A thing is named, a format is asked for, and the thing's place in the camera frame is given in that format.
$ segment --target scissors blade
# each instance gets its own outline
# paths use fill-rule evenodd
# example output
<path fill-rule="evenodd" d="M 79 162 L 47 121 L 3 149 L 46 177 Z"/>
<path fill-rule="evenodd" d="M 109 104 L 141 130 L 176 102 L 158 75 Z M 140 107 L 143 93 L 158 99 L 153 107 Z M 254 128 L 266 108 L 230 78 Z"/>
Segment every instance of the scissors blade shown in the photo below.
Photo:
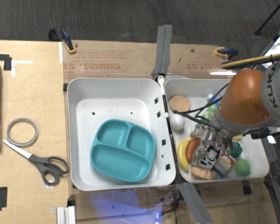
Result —
<path fill-rule="evenodd" d="M 14 151 L 17 151 L 19 154 L 23 155 L 24 157 L 26 157 L 27 159 L 30 158 L 30 156 L 32 155 L 31 153 L 27 152 L 26 150 L 17 147 L 16 145 L 11 144 L 10 142 L 3 140 L 3 143 L 5 143 L 7 146 L 11 147 Z"/>

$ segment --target wooden surface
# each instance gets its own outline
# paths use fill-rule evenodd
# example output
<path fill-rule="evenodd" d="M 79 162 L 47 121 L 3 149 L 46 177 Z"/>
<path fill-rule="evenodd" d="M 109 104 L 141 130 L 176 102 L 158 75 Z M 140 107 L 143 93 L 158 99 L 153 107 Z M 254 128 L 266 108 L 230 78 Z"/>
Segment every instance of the wooden surface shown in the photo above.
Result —
<path fill-rule="evenodd" d="M 37 123 L 39 135 L 25 150 L 40 157 L 67 159 L 63 66 L 59 63 L 58 43 L 0 41 L 0 54 L 9 54 L 13 60 L 33 61 L 16 64 L 15 78 L 10 71 L 3 71 L 3 138 L 13 119 L 27 117 Z M 27 141 L 33 134 L 31 127 L 20 123 L 11 132 L 18 141 Z M 38 169 L 4 144 L 0 151 L 0 187 L 7 187 L 7 207 L 0 211 L 0 224 L 56 223 L 50 208 L 67 204 L 68 176 L 49 189 Z"/>
<path fill-rule="evenodd" d="M 10 121 L 18 117 L 31 118 L 39 127 L 39 136 L 32 146 L 25 149 L 42 157 L 56 155 L 66 159 L 69 149 L 66 139 L 63 65 L 59 63 L 58 43 L 0 41 L 0 54 L 9 54 L 13 60 L 33 61 L 33 64 L 17 64 L 15 78 L 11 77 L 10 71 L 3 72 L 3 138 L 6 138 L 5 130 Z M 27 141 L 33 136 L 33 129 L 27 124 L 18 124 L 11 130 L 11 135 L 15 141 Z M 7 207 L 0 211 L 0 224 L 54 224 L 56 214 L 50 213 L 50 209 L 66 207 L 69 193 L 80 193 L 72 189 L 67 175 L 61 178 L 58 185 L 48 188 L 38 169 L 4 144 L 0 150 L 0 187 L 8 188 Z M 209 205 L 208 210 L 215 223 L 277 223 L 264 184 L 260 182 L 252 189 L 257 189 L 255 197 L 235 196 L 232 187 L 229 197 L 228 194 L 224 197 L 224 193 L 216 197 L 215 187 L 201 187 L 201 194 L 205 204 Z M 241 187 L 237 187 L 237 192 L 241 191 Z M 182 203 L 176 216 L 178 224 L 195 223 L 192 213 Z M 78 220 L 77 223 L 141 224 L 150 223 L 150 218 L 150 215 L 122 216 Z M 175 212 L 165 214 L 163 223 L 175 224 Z"/>

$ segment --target copper-colored robot part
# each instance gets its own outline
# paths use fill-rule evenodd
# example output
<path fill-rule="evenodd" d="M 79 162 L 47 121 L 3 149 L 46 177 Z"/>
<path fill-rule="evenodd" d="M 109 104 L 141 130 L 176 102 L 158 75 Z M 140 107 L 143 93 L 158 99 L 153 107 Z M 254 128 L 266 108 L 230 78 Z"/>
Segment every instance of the copper-colored robot part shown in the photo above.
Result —
<path fill-rule="evenodd" d="M 185 112 L 190 110 L 189 101 L 182 95 L 173 96 L 170 99 L 170 109 L 178 112 Z"/>
<path fill-rule="evenodd" d="M 231 79 L 219 105 L 223 119 L 238 125 L 255 125 L 271 117 L 260 95 L 263 75 L 260 70 L 246 69 Z"/>

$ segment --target blue clamp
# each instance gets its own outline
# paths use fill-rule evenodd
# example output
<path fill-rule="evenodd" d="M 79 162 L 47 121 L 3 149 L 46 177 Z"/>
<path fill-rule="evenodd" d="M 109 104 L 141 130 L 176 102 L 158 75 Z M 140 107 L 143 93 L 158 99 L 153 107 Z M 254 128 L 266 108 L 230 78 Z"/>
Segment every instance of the blue clamp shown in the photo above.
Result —
<path fill-rule="evenodd" d="M 238 50 L 233 48 L 224 48 L 224 49 L 215 49 L 216 56 L 224 56 L 228 55 L 228 59 L 230 60 L 233 56 L 238 55 Z"/>
<path fill-rule="evenodd" d="M 75 53 L 76 48 L 73 46 L 73 43 L 71 42 L 71 39 L 70 39 L 70 35 L 67 33 L 67 31 L 64 28 L 61 29 L 61 36 L 62 36 L 62 39 L 65 40 L 65 47 L 66 47 L 67 51 L 71 54 Z"/>

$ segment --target white ball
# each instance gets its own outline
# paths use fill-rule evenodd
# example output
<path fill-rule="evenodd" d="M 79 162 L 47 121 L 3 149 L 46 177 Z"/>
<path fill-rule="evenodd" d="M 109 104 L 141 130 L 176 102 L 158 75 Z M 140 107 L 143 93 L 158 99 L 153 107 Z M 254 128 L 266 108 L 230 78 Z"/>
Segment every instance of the white ball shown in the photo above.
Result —
<path fill-rule="evenodd" d="M 180 114 L 172 114 L 170 117 L 171 126 L 174 129 L 182 129 L 185 126 L 185 118 Z"/>

